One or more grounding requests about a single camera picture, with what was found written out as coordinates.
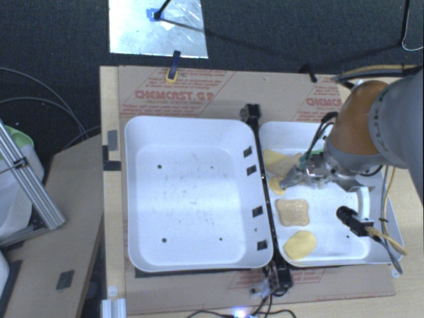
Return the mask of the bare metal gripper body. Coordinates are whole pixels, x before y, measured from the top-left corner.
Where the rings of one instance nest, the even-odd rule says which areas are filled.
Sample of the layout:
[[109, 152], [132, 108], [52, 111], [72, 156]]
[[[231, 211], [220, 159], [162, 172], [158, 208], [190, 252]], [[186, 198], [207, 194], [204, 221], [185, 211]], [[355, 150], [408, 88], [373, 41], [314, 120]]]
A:
[[316, 185], [324, 188], [328, 183], [337, 184], [344, 191], [357, 191], [363, 185], [356, 179], [357, 176], [371, 177], [376, 170], [353, 172], [343, 168], [334, 158], [326, 154], [304, 154], [299, 159], [300, 181], [307, 185]]

